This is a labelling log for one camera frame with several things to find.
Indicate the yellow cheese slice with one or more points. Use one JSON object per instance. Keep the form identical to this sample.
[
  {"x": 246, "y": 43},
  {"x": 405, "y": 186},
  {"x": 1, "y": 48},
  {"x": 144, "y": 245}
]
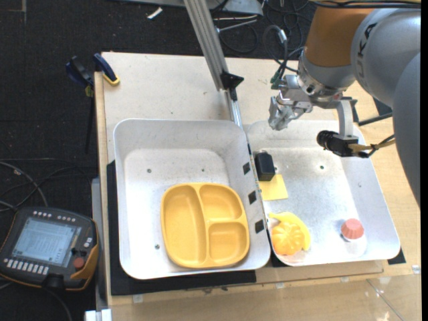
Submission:
[{"x": 275, "y": 191}]

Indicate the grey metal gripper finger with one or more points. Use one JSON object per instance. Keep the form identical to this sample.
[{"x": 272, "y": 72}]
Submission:
[
  {"x": 289, "y": 116},
  {"x": 275, "y": 115}
]

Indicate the orange toy pumpkin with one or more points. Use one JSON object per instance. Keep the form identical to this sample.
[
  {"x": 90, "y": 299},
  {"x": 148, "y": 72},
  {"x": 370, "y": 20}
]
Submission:
[{"x": 286, "y": 239}]

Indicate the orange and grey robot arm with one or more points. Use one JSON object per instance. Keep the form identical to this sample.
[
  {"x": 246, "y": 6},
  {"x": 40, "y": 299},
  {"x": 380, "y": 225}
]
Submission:
[{"x": 378, "y": 55}]

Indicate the black rectangular bottle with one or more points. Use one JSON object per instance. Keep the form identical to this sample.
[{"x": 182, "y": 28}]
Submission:
[{"x": 265, "y": 167}]

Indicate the white plastic tray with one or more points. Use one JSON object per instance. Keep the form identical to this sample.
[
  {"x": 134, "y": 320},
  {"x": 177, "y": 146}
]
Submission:
[
  {"x": 321, "y": 196},
  {"x": 150, "y": 196}
]

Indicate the white bottle with pink cap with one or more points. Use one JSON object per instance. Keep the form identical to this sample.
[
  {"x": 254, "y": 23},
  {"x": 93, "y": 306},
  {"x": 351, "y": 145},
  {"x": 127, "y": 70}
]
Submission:
[{"x": 352, "y": 232}]

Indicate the yellow divided plate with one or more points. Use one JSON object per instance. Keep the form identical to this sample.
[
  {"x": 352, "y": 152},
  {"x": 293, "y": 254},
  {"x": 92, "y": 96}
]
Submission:
[{"x": 180, "y": 226}]

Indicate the pale wood board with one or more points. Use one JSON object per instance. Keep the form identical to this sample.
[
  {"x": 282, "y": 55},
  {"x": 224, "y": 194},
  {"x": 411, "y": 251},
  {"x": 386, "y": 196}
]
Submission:
[{"x": 160, "y": 89}]

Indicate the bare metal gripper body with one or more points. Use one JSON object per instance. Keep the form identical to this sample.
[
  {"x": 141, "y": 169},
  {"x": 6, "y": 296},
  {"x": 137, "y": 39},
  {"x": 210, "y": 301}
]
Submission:
[{"x": 301, "y": 94}]

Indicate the black cylinder on white bracket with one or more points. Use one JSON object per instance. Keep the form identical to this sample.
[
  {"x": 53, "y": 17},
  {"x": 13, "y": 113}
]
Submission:
[{"x": 337, "y": 142}]

